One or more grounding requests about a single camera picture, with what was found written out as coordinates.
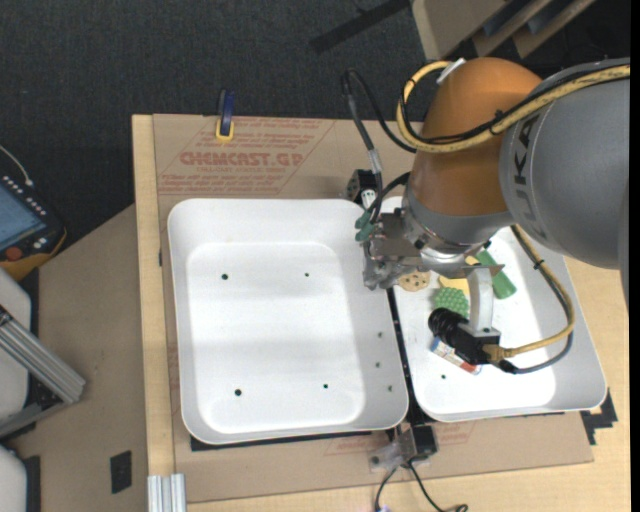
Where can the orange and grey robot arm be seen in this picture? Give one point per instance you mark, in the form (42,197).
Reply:
(560,165)

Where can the white plastic tray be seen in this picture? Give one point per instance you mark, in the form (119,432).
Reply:
(500,395)
(280,320)

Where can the brown biscuit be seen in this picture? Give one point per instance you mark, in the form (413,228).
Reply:
(415,282)

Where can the brown cardboard board red print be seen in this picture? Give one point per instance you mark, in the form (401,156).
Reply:
(250,160)

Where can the red white blue carton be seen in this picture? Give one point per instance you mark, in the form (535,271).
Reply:
(445,350)

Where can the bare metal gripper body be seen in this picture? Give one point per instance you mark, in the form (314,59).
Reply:
(400,240)

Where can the black cylinder on white bracket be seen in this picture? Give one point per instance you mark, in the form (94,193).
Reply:
(482,300)

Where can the green grapes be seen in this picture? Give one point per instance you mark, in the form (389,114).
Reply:
(450,300)

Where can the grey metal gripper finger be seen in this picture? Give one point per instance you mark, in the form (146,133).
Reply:
(372,277)
(394,275)

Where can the green cylinder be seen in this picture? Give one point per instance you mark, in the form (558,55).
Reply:
(502,285)

